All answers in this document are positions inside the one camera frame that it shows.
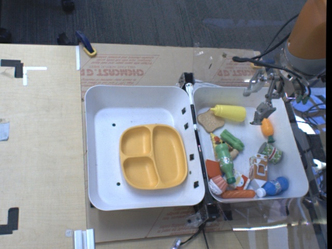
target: blue water bottle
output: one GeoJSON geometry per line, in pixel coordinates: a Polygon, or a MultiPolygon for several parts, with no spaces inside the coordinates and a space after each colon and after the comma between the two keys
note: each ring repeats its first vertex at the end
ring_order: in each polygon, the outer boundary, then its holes
{"type": "Polygon", "coordinates": [[[285,177],[280,176],[275,180],[266,182],[263,187],[256,190],[256,194],[258,197],[275,196],[280,192],[287,190],[288,186],[288,180],[285,177]]]}

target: yellow bottle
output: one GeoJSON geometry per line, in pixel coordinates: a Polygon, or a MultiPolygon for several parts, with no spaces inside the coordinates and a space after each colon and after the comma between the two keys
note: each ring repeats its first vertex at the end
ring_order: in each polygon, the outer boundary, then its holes
{"type": "Polygon", "coordinates": [[[210,110],[213,111],[215,116],[227,118],[236,122],[243,122],[246,116],[246,110],[242,106],[216,105],[210,110]]]}

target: green soda bottle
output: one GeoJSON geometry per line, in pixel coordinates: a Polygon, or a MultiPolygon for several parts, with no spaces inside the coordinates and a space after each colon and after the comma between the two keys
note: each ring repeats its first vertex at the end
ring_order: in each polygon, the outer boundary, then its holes
{"type": "Polygon", "coordinates": [[[216,145],[215,151],[219,160],[220,169],[226,175],[227,184],[235,183],[236,179],[234,177],[234,164],[233,159],[229,153],[228,146],[226,143],[221,143],[216,145]]]}

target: bread slice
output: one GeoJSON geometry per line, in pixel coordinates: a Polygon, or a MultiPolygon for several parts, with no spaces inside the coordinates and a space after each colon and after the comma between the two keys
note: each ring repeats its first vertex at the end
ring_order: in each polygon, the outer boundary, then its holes
{"type": "Polygon", "coordinates": [[[197,116],[197,121],[200,125],[204,127],[206,132],[211,133],[214,130],[223,127],[225,121],[219,116],[215,116],[212,110],[208,110],[205,113],[199,114],[197,116]]]}

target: black wheel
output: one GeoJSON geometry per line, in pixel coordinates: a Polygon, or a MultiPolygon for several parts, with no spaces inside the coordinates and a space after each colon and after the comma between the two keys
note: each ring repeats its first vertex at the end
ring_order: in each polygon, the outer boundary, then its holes
{"type": "Polygon", "coordinates": [[[7,29],[0,27],[0,43],[8,44],[11,42],[11,33],[7,29]]]}
{"type": "Polygon", "coordinates": [[[61,0],[63,11],[72,12],[75,8],[74,0],[61,0]]]}

